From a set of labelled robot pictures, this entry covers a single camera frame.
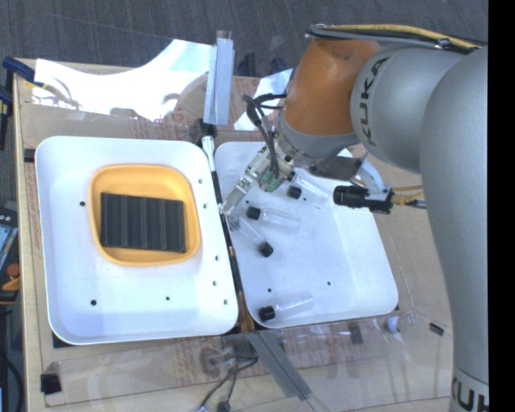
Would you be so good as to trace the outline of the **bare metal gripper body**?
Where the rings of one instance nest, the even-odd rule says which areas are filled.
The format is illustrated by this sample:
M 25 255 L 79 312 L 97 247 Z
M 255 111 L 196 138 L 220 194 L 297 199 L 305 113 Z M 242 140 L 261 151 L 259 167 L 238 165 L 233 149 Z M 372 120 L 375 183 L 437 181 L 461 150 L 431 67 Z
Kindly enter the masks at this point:
M 367 153 L 361 157 L 335 155 L 313 159 L 293 148 L 284 149 L 279 143 L 272 148 L 265 144 L 247 164 L 245 176 L 260 187 L 278 187 L 285 180 L 293 180 L 299 171 L 321 179 L 350 181 L 363 167 Z

